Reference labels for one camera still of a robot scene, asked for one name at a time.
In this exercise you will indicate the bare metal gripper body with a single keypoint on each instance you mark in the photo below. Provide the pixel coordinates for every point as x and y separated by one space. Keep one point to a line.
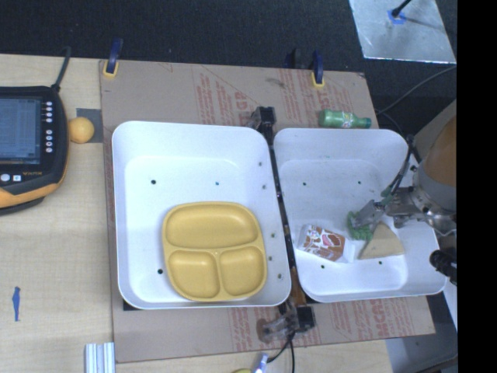
407 200

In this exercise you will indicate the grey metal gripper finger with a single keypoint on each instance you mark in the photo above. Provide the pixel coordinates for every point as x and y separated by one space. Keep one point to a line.
369 214
403 220

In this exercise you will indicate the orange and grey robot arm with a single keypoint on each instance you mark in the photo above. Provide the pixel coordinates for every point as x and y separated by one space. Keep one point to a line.
439 157

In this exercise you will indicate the green broccoli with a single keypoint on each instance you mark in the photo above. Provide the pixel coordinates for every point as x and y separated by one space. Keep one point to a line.
362 233

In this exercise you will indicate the beige pizza slice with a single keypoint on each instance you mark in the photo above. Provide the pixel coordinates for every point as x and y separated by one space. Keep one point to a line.
382 243

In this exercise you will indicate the white plastic tray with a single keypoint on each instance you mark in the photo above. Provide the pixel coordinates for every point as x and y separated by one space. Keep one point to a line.
334 177
186 161

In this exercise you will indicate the white packet with brown print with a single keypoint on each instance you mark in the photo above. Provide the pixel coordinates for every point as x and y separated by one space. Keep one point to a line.
322 243

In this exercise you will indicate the green plastic bottle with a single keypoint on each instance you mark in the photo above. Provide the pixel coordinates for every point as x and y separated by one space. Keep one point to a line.
339 119

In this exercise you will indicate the yellow divided plate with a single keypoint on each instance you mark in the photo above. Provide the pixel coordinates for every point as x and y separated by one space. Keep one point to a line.
211 227

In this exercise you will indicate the yellow green fruit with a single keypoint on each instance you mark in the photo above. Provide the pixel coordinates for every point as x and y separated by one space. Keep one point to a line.
241 371

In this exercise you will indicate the brown cardboard board red print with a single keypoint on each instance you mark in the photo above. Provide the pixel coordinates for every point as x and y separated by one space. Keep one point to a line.
163 91

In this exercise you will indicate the yellow lemon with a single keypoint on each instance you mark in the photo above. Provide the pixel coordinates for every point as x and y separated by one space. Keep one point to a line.
80 130

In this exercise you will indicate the black cylinder on white bracket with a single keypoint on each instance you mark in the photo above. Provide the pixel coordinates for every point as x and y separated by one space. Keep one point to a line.
440 258

